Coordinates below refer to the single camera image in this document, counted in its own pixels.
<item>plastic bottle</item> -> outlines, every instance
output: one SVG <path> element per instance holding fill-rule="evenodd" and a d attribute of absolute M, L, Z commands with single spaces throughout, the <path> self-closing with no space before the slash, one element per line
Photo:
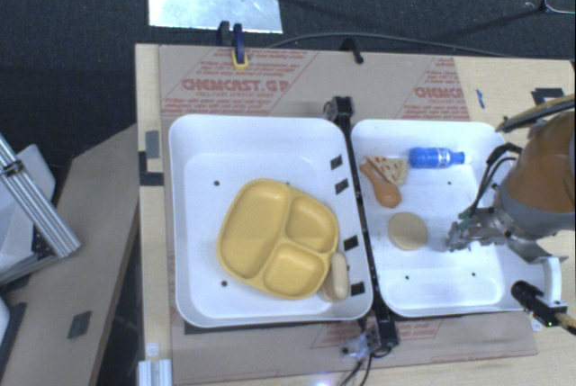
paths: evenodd
<path fill-rule="evenodd" d="M 463 164 L 463 152 L 453 152 L 446 148 L 413 148 L 409 153 L 410 166 L 413 168 L 447 168 Z"/>

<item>pizza slice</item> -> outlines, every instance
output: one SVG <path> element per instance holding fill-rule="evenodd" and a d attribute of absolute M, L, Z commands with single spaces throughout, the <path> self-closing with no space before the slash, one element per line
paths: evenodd
<path fill-rule="evenodd" d="M 408 173 L 408 159 L 383 156 L 368 156 L 368 162 L 384 179 L 396 186 L 402 186 Z"/>

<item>beige round disc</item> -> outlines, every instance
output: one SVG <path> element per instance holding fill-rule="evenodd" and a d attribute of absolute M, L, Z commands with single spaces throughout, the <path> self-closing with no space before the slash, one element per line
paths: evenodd
<path fill-rule="evenodd" d="M 418 250 L 426 244 L 428 231 L 424 221 L 418 215 L 403 211 L 390 218 L 388 237 L 397 248 Z"/>

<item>round bread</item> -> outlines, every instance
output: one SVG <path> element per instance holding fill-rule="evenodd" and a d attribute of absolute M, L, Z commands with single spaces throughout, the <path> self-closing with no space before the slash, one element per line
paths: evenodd
<path fill-rule="evenodd" d="M 403 211 L 388 222 L 388 237 L 401 250 L 418 250 L 428 240 L 428 230 L 418 215 Z"/>

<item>yellow plate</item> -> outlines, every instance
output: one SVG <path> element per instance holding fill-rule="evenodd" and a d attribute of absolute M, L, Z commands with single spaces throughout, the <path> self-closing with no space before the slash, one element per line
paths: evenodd
<path fill-rule="evenodd" d="M 323 203 L 288 184 L 254 180 L 237 194 L 218 237 L 231 275 L 274 296 L 299 300 L 326 279 L 338 221 Z"/>

